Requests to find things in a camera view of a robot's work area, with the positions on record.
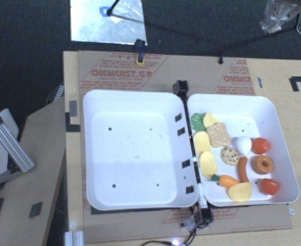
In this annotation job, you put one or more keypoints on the brown cardboard board red print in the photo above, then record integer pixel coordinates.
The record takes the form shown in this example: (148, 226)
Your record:
(152, 68)

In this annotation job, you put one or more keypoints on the tan square biscuit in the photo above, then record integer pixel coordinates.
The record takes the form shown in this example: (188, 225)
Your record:
(218, 135)

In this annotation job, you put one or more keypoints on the white egg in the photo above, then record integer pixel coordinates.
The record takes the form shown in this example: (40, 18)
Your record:
(244, 145)

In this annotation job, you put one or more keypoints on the yellow potato chip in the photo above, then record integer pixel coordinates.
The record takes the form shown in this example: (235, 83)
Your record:
(240, 192)
(210, 120)
(208, 164)
(202, 142)

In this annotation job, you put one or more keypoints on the green lettuce leaf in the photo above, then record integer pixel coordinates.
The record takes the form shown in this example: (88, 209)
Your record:
(197, 122)

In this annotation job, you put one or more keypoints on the brown sausage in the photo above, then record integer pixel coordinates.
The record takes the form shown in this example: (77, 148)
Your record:
(243, 169)

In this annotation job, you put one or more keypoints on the round chocolate chip cookie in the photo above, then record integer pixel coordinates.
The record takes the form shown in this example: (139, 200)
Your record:
(229, 156)

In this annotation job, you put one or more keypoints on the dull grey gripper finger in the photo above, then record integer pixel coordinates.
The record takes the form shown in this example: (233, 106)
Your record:
(272, 6)
(281, 19)

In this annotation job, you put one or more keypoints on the brown doughnut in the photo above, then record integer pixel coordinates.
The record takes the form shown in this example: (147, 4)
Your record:
(263, 164)

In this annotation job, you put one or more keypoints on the white plastic tray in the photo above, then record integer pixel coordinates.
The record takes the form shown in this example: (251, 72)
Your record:
(273, 127)
(132, 150)

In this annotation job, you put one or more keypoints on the red tomato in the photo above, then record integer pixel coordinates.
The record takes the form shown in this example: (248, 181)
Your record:
(260, 145)

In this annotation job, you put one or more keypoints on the thin black and white rod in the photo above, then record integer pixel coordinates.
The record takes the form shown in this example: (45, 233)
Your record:
(191, 140)

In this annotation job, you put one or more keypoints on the orange carrot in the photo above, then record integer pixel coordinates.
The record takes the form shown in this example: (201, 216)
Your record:
(228, 181)

